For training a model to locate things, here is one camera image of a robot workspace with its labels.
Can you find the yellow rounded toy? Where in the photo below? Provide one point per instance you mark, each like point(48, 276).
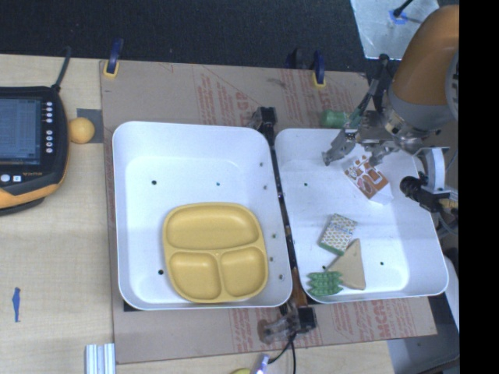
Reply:
point(241, 371)

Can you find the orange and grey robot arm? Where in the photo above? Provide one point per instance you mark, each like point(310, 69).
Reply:
point(425, 61)

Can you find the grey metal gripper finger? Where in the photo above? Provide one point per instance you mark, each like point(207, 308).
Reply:
point(340, 146)
point(380, 155)

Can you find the green pea pods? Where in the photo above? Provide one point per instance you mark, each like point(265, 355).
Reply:
point(323, 283)

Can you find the yellow ball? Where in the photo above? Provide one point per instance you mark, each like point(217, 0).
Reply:
point(81, 130)

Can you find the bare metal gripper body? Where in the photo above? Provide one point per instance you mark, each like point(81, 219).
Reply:
point(380, 135)

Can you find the yellow divided plate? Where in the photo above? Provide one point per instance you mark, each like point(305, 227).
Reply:
point(212, 228)

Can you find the white plastic tray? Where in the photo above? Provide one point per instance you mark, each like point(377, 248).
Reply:
point(187, 158)
point(393, 244)

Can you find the brown cardboard board red print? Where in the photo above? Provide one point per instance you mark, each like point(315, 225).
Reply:
point(163, 88)

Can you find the thin black and white rod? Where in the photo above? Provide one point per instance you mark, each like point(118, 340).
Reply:
point(280, 193)

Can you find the green toy vegetable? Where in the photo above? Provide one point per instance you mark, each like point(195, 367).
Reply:
point(331, 118)

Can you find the black cylinder on white bracket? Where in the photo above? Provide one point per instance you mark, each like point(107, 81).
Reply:
point(425, 193)

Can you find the tan triangular bread slice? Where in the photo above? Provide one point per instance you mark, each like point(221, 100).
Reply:
point(352, 267)

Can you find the orange and white carton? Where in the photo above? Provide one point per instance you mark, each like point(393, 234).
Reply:
point(370, 181)

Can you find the green and white patterned packet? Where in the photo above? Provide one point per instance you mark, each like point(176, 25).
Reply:
point(338, 233)

